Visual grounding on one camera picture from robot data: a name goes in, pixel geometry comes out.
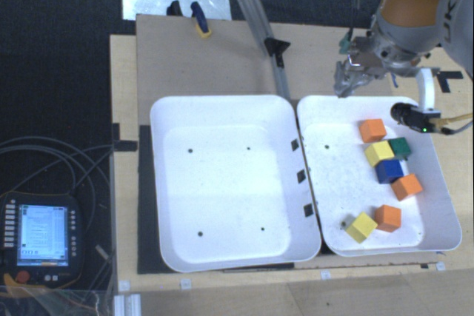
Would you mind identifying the green cube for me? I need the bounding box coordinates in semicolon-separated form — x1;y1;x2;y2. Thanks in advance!
388;137;412;161

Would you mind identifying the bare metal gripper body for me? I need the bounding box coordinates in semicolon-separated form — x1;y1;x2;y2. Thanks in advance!
347;36;423;78

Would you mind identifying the blue cube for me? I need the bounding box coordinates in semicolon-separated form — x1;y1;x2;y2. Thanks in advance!
374;158;406;185

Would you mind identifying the yellow cube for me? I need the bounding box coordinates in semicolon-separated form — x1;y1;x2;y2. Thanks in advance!
344;211;379;244
364;140;395;168

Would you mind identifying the white plastic tray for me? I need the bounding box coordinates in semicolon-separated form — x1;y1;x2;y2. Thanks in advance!
149;95;322;274
296;95;463;258

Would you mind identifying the black cylinder on white bracket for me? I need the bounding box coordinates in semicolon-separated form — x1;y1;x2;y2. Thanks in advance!
390;68;443;135

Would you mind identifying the orange cube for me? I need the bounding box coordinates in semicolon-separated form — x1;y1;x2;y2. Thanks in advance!
373;204;403;233
390;173;424;202
358;118;388;144

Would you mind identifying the brown cardboard board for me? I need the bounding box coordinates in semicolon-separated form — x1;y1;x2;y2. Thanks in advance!
136;13;451;275

